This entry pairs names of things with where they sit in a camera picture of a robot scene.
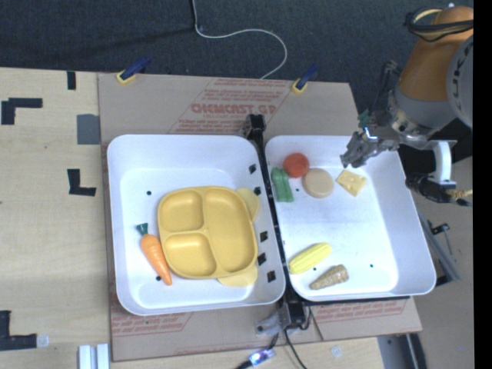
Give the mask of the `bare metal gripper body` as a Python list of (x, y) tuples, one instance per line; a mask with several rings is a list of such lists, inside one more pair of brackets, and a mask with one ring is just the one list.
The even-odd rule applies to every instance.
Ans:
[(404, 115), (384, 116), (378, 121), (373, 115), (361, 116), (361, 138), (371, 154), (397, 150), (406, 145), (417, 150), (428, 146), (428, 130)]

